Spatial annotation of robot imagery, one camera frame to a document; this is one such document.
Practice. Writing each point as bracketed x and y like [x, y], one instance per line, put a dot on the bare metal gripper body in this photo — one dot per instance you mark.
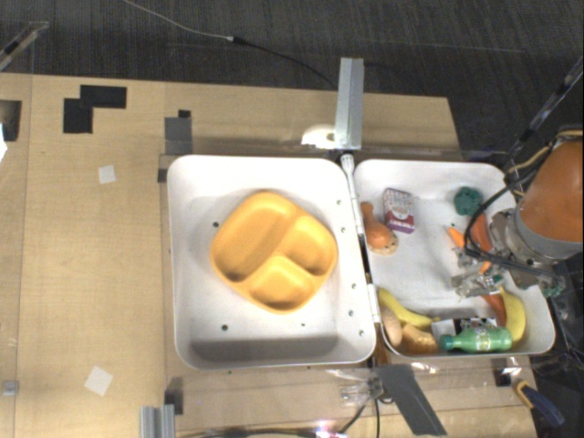
[513, 249]

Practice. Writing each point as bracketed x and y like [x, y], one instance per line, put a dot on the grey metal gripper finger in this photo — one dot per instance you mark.
[466, 258]
[474, 284]

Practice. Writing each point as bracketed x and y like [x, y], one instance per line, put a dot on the small orange toy carrot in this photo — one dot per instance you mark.
[456, 236]

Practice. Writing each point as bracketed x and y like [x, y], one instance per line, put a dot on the orange-red toy sausage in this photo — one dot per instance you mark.
[497, 307]

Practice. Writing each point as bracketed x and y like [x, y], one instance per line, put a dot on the black and white packet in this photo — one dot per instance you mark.
[474, 323]

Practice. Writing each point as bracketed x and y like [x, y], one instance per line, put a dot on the white plastic tray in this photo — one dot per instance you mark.
[274, 340]
[424, 263]

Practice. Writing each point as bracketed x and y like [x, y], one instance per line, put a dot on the yellow banana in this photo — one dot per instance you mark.
[515, 313]
[403, 313]

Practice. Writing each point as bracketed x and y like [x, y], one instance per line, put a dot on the green plastic bottle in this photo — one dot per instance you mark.
[479, 339]

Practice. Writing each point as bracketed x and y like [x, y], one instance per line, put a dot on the green toy broccoli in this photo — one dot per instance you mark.
[467, 201]

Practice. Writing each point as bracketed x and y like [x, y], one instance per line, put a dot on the orange toy croissant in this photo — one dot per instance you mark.
[419, 340]

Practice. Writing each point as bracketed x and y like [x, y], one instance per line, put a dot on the red and white carton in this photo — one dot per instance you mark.
[400, 210]

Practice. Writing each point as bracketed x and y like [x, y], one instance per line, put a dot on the brown toy chicken drumstick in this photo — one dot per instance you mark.
[381, 237]

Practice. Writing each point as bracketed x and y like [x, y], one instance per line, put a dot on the tan toy bread roll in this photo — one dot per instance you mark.
[392, 326]

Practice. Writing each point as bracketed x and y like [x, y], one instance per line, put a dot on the yellow divided plate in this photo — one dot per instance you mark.
[274, 251]

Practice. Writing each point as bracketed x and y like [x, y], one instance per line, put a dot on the pale wooden board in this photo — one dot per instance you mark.
[274, 126]

